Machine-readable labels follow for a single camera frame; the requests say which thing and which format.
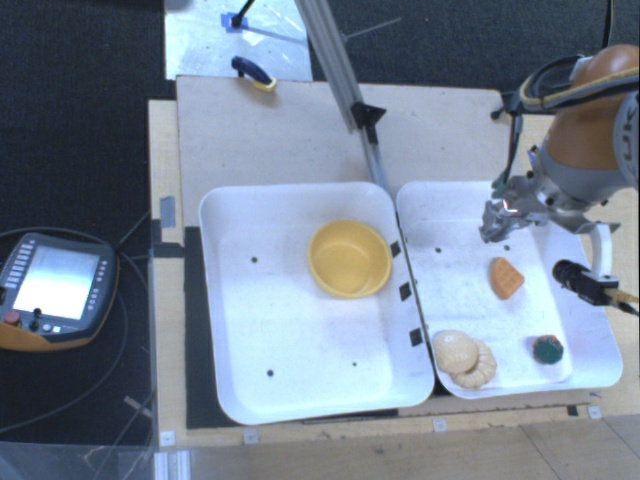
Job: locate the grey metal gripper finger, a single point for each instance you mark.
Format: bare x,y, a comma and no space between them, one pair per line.
488,228
509,227

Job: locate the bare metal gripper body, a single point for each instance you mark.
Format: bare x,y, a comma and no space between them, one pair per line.
525,202

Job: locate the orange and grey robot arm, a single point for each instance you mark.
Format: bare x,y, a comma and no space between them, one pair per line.
585,138

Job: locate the orange toy waffle slice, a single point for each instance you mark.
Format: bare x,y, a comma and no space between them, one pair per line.
506,279

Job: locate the white plastic tray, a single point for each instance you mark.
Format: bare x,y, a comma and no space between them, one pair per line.
465,298
300,338

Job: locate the cream round toy bun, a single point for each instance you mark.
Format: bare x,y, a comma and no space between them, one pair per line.
454,350

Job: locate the green and red toy vegetable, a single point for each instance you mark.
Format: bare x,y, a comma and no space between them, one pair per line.
548,350

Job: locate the yellow bowl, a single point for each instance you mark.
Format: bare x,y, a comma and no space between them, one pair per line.
349,259

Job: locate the cream ribbed toy croissant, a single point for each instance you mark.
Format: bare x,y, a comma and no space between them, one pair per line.
483,372

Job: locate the pale wooden board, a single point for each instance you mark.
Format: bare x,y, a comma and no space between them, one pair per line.
280,138

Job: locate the black cylinder on white bracket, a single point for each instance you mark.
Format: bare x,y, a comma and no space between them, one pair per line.
580,278

